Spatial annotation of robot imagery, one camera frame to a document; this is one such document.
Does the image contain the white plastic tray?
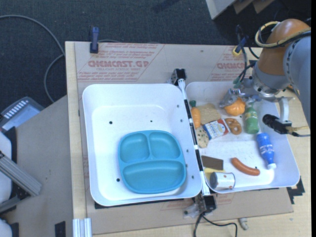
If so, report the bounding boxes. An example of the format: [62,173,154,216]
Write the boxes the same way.
[81,83,204,207]
[185,80,301,195]

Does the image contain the blue divided plate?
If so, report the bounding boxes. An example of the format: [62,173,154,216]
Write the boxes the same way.
[117,129,187,195]

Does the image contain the brown pretzel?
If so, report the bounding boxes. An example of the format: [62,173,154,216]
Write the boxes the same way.
[224,117,243,136]

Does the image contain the brown chocolate bar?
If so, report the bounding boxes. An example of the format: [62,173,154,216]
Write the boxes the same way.
[200,155,224,171]

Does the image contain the brown cardboard board red print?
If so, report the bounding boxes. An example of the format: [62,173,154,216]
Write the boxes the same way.
[74,42,295,235]

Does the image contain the orange carrot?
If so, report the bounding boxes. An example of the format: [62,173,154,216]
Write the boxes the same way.
[189,100,202,129]

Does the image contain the white can orange dots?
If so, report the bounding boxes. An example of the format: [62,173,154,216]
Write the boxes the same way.
[209,171,236,191]

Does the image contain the blue bottle white cap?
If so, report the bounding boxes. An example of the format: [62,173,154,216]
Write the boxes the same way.
[255,132,277,170]

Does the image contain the orange sausage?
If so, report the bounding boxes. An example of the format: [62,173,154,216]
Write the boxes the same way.
[231,157,261,177]

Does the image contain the chocolate chip biscuit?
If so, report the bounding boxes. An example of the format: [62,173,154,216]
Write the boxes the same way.
[195,126,210,149]

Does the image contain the white blue red carton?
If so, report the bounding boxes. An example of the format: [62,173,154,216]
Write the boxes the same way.
[202,118,231,141]

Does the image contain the yellow cheese slice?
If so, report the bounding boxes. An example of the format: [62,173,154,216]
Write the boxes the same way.
[203,167,226,180]

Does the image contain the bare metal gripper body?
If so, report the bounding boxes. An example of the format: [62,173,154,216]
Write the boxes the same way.
[237,79,281,104]

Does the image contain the thin black and white rod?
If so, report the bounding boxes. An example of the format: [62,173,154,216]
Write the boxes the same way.
[177,79,211,196]

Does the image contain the tan bread slice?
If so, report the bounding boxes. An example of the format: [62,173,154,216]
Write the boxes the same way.
[196,103,222,126]

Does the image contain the black cylinder on white bracket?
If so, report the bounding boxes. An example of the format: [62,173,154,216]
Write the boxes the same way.
[262,96,294,135]

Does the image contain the green bottle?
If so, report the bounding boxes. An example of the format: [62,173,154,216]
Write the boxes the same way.
[244,102,260,135]

